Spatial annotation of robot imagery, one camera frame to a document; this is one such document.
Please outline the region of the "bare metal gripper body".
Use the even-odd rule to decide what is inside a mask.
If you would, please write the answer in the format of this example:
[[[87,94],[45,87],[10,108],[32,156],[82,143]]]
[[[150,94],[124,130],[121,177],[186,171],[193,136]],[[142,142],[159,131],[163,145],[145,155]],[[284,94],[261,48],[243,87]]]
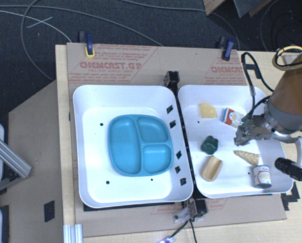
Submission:
[[[268,114],[246,115],[242,119],[241,131],[252,136],[252,140],[268,140],[280,135],[278,123]]]

